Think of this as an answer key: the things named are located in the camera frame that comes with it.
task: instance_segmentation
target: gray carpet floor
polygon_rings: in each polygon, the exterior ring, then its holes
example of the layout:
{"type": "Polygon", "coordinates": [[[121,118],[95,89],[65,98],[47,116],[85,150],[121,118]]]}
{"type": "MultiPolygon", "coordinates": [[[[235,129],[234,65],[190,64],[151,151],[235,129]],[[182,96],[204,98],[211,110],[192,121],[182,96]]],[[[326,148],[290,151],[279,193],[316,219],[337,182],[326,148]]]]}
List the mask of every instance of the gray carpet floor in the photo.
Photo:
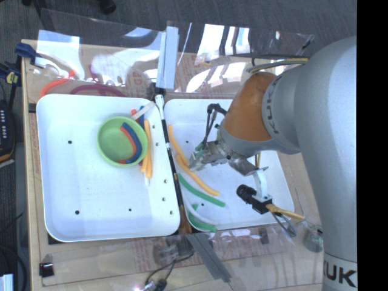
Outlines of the gray carpet floor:
{"type": "MultiPolygon", "coordinates": [[[[184,21],[313,34],[306,56],[355,36],[357,26],[357,0],[114,0],[117,9],[109,15],[91,0],[46,2],[50,10],[155,30],[165,29],[167,21],[184,21]]],[[[21,39],[37,39],[39,26],[33,6],[26,7],[21,0],[0,2],[0,62],[15,62],[16,44],[21,39]]],[[[4,88],[8,99],[10,87],[4,88]]],[[[21,106],[18,89],[13,106],[17,142],[23,142],[21,106]]],[[[0,168],[0,245],[14,252],[16,224],[8,225],[16,218],[15,176],[15,164],[0,168]]],[[[11,255],[7,259],[5,262],[0,254],[0,275],[16,273],[16,259],[11,255]]]]}

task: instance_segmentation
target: curved green object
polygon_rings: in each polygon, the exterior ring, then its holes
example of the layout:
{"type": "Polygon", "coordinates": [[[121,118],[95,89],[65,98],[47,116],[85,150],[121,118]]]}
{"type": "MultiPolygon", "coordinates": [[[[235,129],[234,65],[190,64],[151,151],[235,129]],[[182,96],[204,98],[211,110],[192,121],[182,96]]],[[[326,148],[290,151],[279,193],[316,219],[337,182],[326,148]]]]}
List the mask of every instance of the curved green object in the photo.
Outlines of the curved green object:
{"type": "Polygon", "coordinates": [[[148,150],[148,139],[144,129],[131,118],[126,116],[114,116],[106,119],[97,132],[98,152],[109,164],[117,167],[129,167],[139,164],[145,157],[148,150]],[[120,130],[123,123],[127,123],[136,133],[141,143],[141,154],[136,161],[128,164],[121,164],[118,161],[128,159],[132,156],[133,148],[128,137],[120,130]]]}
{"type": "MultiPolygon", "coordinates": [[[[194,210],[198,208],[198,204],[193,205],[194,210]]],[[[199,222],[192,213],[189,212],[189,220],[197,229],[209,230],[211,232],[217,232],[217,228],[211,224],[199,222]]]]}
{"type": "Polygon", "coordinates": [[[178,178],[179,178],[179,181],[183,184],[183,186],[189,190],[190,192],[192,192],[194,195],[208,201],[208,202],[211,202],[213,203],[214,205],[217,205],[217,206],[220,206],[220,207],[225,207],[225,203],[223,201],[220,201],[218,199],[215,199],[215,198],[212,198],[211,196],[209,195],[206,195],[205,193],[202,193],[201,191],[198,191],[196,189],[194,189],[190,183],[188,183],[186,181],[185,178],[183,178],[183,176],[179,173],[178,174],[178,178]]]}

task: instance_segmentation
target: white tray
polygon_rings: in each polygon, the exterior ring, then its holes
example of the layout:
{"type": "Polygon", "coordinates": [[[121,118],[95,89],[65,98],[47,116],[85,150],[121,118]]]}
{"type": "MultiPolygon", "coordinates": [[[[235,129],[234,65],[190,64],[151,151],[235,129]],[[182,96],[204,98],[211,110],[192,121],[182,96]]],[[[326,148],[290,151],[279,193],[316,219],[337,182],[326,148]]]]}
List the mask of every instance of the white tray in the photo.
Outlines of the white tray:
{"type": "Polygon", "coordinates": [[[179,210],[157,107],[145,114],[155,126],[151,128],[153,176],[149,186],[144,184],[140,166],[111,166],[96,145],[97,130],[105,119],[128,115],[148,102],[58,94],[39,100],[44,217],[52,237],[89,241],[165,236],[177,230],[179,210]]]}
{"type": "MultiPolygon", "coordinates": [[[[224,99],[173,99],[166,103],[164,107],[166,122],[173,126],[174,137],[187,159],[190,158],[194,148],[205,136],[207,106],[211,103],[218,103],[227,110],[231,102],[232,100],[224,99]]],[[[224,116],[219,113],[215,124],[220,124],[223,118],[224,116]]],[[[213,128],[208,141],[215,139],[216,129],[213,128]]],[[[194,180],[179,167],[177,162],[175,162],[175,165],[178,173],[182,174],[193,187],[201,190],[194,180]]],[[[264,173],[267,179],[268,193],[272,195],[273,203],[282,209],[294,211],[287,181],[278,154],[275,151],[261,152],[260,167],[265,166],[269,166],[264,173]]],[[[246,204],[236,194],[237,187],[241,184],[255,188],[253,176],[242,176],[228,164],[213,167],[206,165],[204,169],[196,174],[209,187],[220,192],[217,198],[226,203],[225,207],[219,207],[204,201],[202,198],[188,192],[183,185],[181,185],[181,188],[191,204],[199,204],[197,212],[201,216],[218,223],[216,226],[218,230],[276,223],[270,213],[260,215],[252,209],[252,205],[246,204]]]]}

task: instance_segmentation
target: green tube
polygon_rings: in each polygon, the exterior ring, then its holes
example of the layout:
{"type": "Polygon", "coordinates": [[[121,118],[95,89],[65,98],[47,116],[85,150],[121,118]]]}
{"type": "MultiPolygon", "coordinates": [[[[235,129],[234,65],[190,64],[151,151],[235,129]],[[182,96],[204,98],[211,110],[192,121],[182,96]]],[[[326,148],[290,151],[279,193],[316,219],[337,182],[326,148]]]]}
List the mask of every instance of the green tube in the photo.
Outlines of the green tube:
{"type": "Polygon", "coordinates": [[[183,176],[179,173],[178,174],[178,178],[179,178],[179,181],[183,184],[183,186],[189,190],[190,192],[192,192],[194,195],[206,200],[206,201],[209,201],[209,202],[212,202],[214,205],[217,205],[217,206],[220,206],[220,207],[225,207],[225,203],[218,200],[218,199],[215,199],[215,198],[212,198],[211,196],[209,195],[206,195],[196,189],[194,189],[186,180],[185,178],[183,178],[183,176]]]}
{"type": "MultiPolygon", "coordinates": [[[[194,210],[198,208],[198,204],[193,205],[194,210]]],[[[217,228],[213,225],[199,222],[190,212],[189,212],[189,220],[190,222],[197,228],[197,229],[204,229],[204,230],[209,230],[211,232],[217,232],[217,228]]]]}

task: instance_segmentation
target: black device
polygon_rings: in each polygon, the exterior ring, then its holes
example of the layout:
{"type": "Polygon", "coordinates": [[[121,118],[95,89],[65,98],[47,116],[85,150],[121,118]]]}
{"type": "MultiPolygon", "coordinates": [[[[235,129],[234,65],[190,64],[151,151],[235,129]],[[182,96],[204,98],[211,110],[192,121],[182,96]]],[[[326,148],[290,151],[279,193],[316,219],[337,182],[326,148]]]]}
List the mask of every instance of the black device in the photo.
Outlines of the black device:
{"type": "Polygon", "coordinates": [[[11,110],[0,100],[0,162],[12,156],[15,149],[15,124],[11,110]]]}

